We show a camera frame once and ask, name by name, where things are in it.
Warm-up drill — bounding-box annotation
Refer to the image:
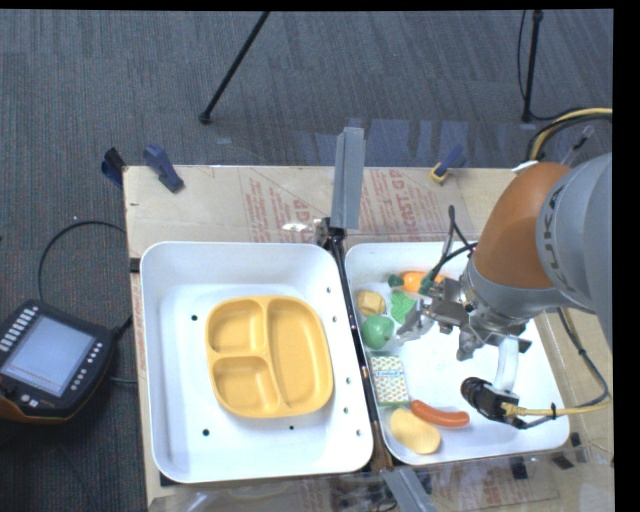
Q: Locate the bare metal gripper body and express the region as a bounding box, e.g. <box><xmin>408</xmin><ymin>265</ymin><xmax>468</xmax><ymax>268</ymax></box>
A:
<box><xmin>424</xmin><ymin>277</ymin><xmax>534</xmax><ymax>354</ymax></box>

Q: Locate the green toy lettuce leaf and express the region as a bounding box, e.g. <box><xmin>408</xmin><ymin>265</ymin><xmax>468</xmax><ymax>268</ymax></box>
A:
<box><xmin>389</xmin><ymin>291</ymin><xmax>419</xmax><ymax>325</ymax></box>

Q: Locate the white plastic tray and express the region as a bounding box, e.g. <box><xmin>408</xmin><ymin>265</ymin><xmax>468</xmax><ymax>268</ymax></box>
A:
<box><xmin>139</xmin><ymin>241</ymin><xmax>375</xmax><ymax>485</ymax></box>
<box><xmin>343</xmin><ymin>241</ymin><xmax>572</xmax><ymax>467</ymax></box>

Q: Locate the green toy apple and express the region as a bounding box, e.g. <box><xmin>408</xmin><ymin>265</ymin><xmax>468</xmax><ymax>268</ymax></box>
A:
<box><xmin>360</xmin><ymin>314</ymin><xmax>396</xmax><ymax>351</ymax></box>

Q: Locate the orange toy carrot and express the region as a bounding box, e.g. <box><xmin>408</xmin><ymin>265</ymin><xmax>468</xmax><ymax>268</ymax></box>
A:
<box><xmin>388</xmin><ymin>270</ymin><xmax>446</xmax><ymax>294</ymax></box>

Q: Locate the yellow toy bread piece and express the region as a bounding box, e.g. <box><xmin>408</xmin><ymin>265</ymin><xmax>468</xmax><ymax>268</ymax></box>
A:
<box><xmin>356</xmin><ymin>289</ymin><xmax>387</xmax><ymax>317</ymax></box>

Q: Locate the white and yellow patterned carton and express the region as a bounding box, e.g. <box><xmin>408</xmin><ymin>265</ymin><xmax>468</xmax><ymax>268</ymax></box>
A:
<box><xmin>369</xmin><ymin>355</ymin><xmax>411</xmax><ymax>407</ymax></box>

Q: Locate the orange toy sausage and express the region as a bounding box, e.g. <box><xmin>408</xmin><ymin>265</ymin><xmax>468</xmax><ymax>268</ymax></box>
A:
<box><xmin>409</xmin><ymin>399</ymin><xmax>472</xmax><ymax>429</ymax></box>

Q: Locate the yellow toy potato crisp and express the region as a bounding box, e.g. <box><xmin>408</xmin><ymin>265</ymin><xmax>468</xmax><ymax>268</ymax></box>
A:
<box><xmin>389</xmin><ymin>406</ymin><xmax>443</xmax><ymax>456</ymax></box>

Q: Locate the yellow divided plate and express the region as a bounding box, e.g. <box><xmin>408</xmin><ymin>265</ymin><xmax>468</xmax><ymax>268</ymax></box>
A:
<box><xmin>204</xmin><ymin>294</ymin><xmax>335</xmax><ymax>419</ymax></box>

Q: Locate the brown cardboard board, red print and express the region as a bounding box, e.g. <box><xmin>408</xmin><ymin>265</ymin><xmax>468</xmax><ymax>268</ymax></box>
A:
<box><xmin>122</xmin><ymin>164</ymin><xmax>614</xmax><ymax>509</ymax></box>

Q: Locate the black cylinder on white bracket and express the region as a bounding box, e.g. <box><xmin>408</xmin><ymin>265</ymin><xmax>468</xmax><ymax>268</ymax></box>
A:
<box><xmin>459</xmin><ymin>339</ymin><xmax>522</xmax><ymax>425</ymax></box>

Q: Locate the black block with thin wires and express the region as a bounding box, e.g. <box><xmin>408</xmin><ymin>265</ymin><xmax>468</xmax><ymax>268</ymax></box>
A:
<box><xmin>313</xmin><ymin>217</ymin><xmax>347</xmax><ymax>248</ymax></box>

